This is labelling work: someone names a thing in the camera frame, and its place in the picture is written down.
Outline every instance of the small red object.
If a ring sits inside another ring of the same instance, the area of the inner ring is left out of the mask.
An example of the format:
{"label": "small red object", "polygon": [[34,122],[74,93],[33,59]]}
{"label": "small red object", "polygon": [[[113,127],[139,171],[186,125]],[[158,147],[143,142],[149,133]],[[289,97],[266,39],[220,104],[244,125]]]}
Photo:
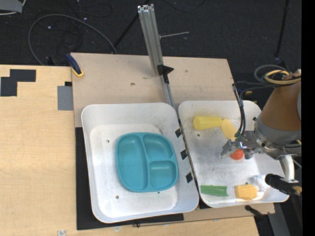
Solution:
{"label": "small red object", "polygon": [[233,158],[234,160],[240,160],[244,156],[244,152],[241,149],[235,150],[234,153],[230,154],[230,157]]}

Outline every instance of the wooden board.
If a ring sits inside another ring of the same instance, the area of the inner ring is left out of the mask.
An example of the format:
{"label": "wooden board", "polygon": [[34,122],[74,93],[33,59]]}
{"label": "wooden board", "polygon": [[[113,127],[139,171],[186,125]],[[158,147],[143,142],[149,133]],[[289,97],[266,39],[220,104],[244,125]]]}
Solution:
{"label": "wooden board", "polygon": [[[166,102],[160,77],[148,56],[72,53],[84,71],[73,77],[75,125],[91,104]],[[187,100],[235,100],[226,59],[163,57],[176,109]]]}
{"label": "wooden board", "polygon": [[[0,65],[0,75],[10,69],[35,69],[36,82],[18,82],[17,96],[0,97],[0,236],[117,235],[113,228],[76,230],[74,112],[59,111],[57,100],[70,67]],[[258,235],[247,211],[206,210],[185,214],[199,222],[123,226],[120,235]],[[249,217],[212,220],[234,215]]]}

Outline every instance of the black floor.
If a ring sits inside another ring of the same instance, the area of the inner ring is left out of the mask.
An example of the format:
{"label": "black floor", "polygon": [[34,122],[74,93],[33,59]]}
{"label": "black floor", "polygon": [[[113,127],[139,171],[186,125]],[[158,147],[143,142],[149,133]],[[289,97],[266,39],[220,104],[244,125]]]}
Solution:
{"label": "black floor", "polygon": [[[67,65],[69,52],[148,55],[135,17],[148,1],[160,35],[189,32],[163,37],[163,56],[227,59],[235,81],[256,82],[266,64],[301,68],[302,0],[27,0],[22,13],[0,15],[0,64]],[[248,99],[263,108],[269,95]]]}

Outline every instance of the black clamp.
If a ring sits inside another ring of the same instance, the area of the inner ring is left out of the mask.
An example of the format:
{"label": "black clamp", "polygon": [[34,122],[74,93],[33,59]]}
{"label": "black clamp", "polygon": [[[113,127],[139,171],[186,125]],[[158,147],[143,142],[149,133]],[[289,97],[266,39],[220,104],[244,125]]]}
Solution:
{"label": "black clamp", "polygon": [[265,182],[271,187],[287,195],[294,194],[297,196],[302,196],[302,187],[299,186],[298,182],[288,183],[284,181],[281,176],[275,174],[267,174],[265,177]]}
{"label": "black clamp", "polygon": [[173,71],[174,69],[172,67],[166,66],[166,65],[158,65],[157,66],[157,71],[159,75],[163,75],[163,79],[165,83],[169,84],[169,80],[168,80],[168,74]]}
{"label": "black clamp", "polygon": [[254,214],[256,216],[257,222],[260,222],[260,221],[264,220],[264,218],[265,218],[264,215],[260,211],[252,208],[249,205],[245,206],[245,210],[250,211],[252,214]]}

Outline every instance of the white sink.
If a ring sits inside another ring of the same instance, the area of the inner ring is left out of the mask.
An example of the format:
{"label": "white sink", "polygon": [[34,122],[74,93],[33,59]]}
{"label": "white sink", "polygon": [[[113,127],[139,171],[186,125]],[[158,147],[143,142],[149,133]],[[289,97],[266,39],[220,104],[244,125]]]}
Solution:
{"label": "white sink", "polygon": [[[104,223],[183,213],[198,206],[199,194],[175,110],[166,103],[89,105],[82,112],[92,210]],[[178,180],[158,192],[132,192],[120,182],[115,161],[116,141],[124,134],[151,132],[173,145]]]}
{"label": "white sink", "polygon": [[[251,101],[244,102],[246,130],[254,128],[254,117],[258,117],[261,110]],[[195,130],[192,120],[195,116],[218,116],[230,119],[238,129],[241,121],[237,101],[185,101],[179,106],[179,116],[183,126],[189,155],[198,189],[201,185],[227,186],[227,197],[200,193],[202,201],[210,207],[230,207],[247,204],[284,202],[288,195],[267,186],[258,191],[257,197],[251,201],[236,198],[235,186],[246,183],[253,184],[258,176],[272,173],[284,177],[280,161],[267,154],[256,153],[253,158],[235,161],[229,156],[221,159],[222,146],[227,138],[220,127]]]}

